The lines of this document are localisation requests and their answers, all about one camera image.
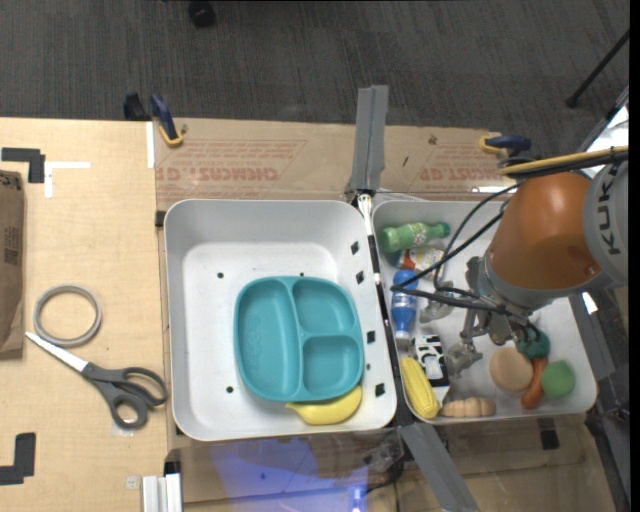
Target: blue bottle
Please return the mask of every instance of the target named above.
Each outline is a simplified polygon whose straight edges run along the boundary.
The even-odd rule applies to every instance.
[[[415,277],[413,270],[398,270],[393,276],[393,284],[398,285]],[[418,287],[418,281],[414,281],[403,288],[415,290]],[[395,338],[396,341],[409,341],[409,329],[416,317],[416,297],[407,295],[404,292],[393,292],[391,296],[391,317],[396,325]]]

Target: teal divided plate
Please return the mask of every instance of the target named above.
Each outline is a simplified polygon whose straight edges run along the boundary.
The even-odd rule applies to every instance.
[[[235,305],[234,346],[242,380],[266,400],[329,400],[362,377],[353,301],[325,279],[267,277],[246,285]]]

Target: yellow corn cob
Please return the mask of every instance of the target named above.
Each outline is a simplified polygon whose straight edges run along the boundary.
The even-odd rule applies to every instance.
[[[438,399],[420,363],[413,357],[405,357],[400,361],[400,372],[413,410],[425,420],[438,414]]]

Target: white tray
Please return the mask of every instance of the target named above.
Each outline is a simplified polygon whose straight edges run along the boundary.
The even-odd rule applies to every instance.
[[[396,391],[367,233],[355,208],[339,201],[186,200],[167,212],[165,244],[173,415],[187,436],[217,441],[368,430],[391,421]],[[261,277],[301,273],[340,285],[359,316],[363,398],[344,423],[305,424],[282,403],[253,395],[235,363],[240,290]],[[376,396],[380,386],[385,392]]]
[[[400,226],[409,222],[447,222],[451,226],[451,233],[457,229],[465,215],[477,203],[474,202],[447,202],[447,201],[406,201],[389,200],[375,207],[373,213],[373,225],[376,234],[385,227]],[[454,248],[467,240],[481,226],[498,213],[499,203],[489,203],[474,215],[472,220],[464,228]],[[453,281],[454,286],[466,289],[465,281],[467,261],[473,256],[482,256],[489,245],[495,229],[489,230],[467,249],[451,259],[445,266],[445,272],[441,274],[440,281]],[[438,240],[432,245],[444,249],[450,238]],[[398,270],[393,267],[383,253],[380,254],[381,274],[387,288],[387,305],[391,304],[391,286],[393,275]],[[419,289],[433,291],[432,281],[420,280]],[[424,334],[437,334],[440,336],[443,349],[446,350],[460,341],[459,333],[464,324],[465,310],[454,309],[451,315],[420,324],[418,316],[420,309],[427,305],[427,299],[418,299],[418,314],[411,332],[412,336]],[[451,381],[449,394],[456,399],[472,396],[484,396],[496,402],[496,414],[488,418],[446,418],[436,416],[428,423],[450,424],[471,421],[493,421],[506,418],[522,418],[535,416],[549,416],[558,414],[582,413],[590,409],[596,400],[596,381],[593,376],[582,339],[575,322],[575,317],[568,299],[557,299],[549,306],[539,310],[539,319],[536,325],[542,329],[551,341],[549,361],[565,359],[576,376],[576,384],[573,391],[559,400],[543,399],[540,406],[533,410],[523,410],[520,407],[521,393],[508,393],[497,388],[489,375],[489,360],[498,350],[488,335],[475,338],[475,345],[483,358],[464,370],[461,377]],[[513,342],[507,342],[507,346],[513,346]],[[407,351],[399,350],[400,358],[406,357]]]

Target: scissors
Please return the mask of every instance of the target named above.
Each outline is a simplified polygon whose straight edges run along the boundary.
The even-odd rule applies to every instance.
[[[132,429],[141,427],[147,422],[147,409],[162,405],[167,401],[169,395],[164,381],[156,373],[146,368],[131,366],[118,370],[105,370],[53,343],[43,340],[36,334],[27,332],[26,336],[36,345],[39,345],[63,363],[71,366],[71,368],[96,386],[107,401],[113,420],[121,428]],[[156,384],[153,387],[155,391],[159,393],[152,394],[143,385],[131,382],[130,377],[147,377],[145,381],[153,381]],[[122,417],[118,412],[118,407],[121,405],[131,407],[136,413],[136,418],[125,419]]]

